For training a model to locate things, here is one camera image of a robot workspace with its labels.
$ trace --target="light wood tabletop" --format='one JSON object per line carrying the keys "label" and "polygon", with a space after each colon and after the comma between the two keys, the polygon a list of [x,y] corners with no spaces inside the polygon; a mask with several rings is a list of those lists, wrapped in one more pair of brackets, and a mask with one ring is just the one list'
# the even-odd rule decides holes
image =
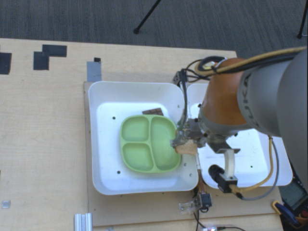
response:
{"label": "light wood tabletop", "polygon": [[[34,52],[42,51],[43,44],[65,45],[67,56],[50,57],[49,70],[33,70]],[[92,212],[84,102],[87,62],[101,58],[106,81],[169,83],[196,59],[236,56],[234,51],[21,39],[0,39],[0,52],[12,54],[10,73],[0,75],[0,202],[11,201],[9,208],[0,209],[1,231],[72,231],[75,214]],[[281,200],[278,189],[253,203],[209,191],[214,204],[208,215],[201,215],[203,224],[282,231],[280,218],[270,206],[273,200]],[[97,194],[95,199],[105,198]],[[161,195],[151,197],[162,201]],[[177,195],[166,193],[164,198],[168,197],[178,201]],[[132,206],[125,208],[93,214],[93,230],[195,230],[193,216],[181,216],[176,208],[165,213],[163,208],[141,205],[138,217]]]}

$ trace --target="black metal rod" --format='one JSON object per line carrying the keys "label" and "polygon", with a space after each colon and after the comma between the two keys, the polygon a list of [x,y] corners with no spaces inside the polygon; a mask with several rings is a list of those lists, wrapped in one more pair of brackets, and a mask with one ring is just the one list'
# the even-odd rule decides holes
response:
{"label": "black metal rod", "polygon": [[150,11],[146,14],[146,16],[144,17],[144,19],[140,22],[139,26],[137,26],[134,29],[134,34],[138,34],[140,28],[142,27],[142,25],[146,22],[146,20],[150,17],[150,15],[152,14],[152,12],[154,11],[154,9],[157,7],[157,5],[160,3],[161,0],[157,0],[155,2],[155,4],[153,5],[153,7],[150,9]]}
{"label": "black metal rod", "polygon": [[308,0],[306,0],[305,10],[304,10],[303,19],[302,19],[302,25],[300,26],[300,30],[299,30],[299,33],[297,35],[298,39],[301,39],[302,36],[303,36],[303,29],[304,29],[306,15],[307,15],[307,7],[308,7]]}

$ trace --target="carpeted floor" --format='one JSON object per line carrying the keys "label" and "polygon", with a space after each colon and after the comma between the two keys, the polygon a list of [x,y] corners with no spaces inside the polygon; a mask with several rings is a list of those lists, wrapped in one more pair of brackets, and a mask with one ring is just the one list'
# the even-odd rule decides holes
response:
{"label": "carpeted floor", "polygon": [[[306,0],[0,0],[0,38],[235,50],[241,57],[307,45]],[[304,34],[307,33],[307,22]]]}

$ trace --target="green plate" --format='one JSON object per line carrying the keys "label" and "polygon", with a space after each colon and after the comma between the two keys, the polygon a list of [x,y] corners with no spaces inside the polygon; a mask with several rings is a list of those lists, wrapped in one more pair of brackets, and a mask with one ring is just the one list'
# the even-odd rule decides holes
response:
{"label": "green plate", "polygon": [[170,140],[175,138],[175,124],[160,115],[134,115],[126,118],[120,131],[124,163],[143,173],[161,173],[177,168],[181,155]]}

